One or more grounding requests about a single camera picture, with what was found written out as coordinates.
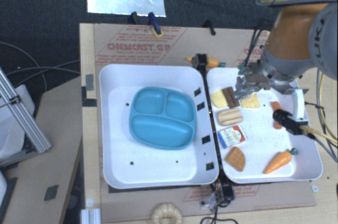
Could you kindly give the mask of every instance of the blue divided plate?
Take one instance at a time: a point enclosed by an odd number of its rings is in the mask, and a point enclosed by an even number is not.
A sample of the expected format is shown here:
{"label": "blue divided plate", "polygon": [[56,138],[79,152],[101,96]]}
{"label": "blue divided plate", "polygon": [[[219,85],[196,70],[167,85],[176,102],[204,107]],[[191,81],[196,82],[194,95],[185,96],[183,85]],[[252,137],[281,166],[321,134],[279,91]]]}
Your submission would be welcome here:
{"label": "blue divided plate", "polygon": [[193,101],[181,92],[146,87],[133,99],[129,130],[137,141],[168,150],[186,148],[194,139]]}

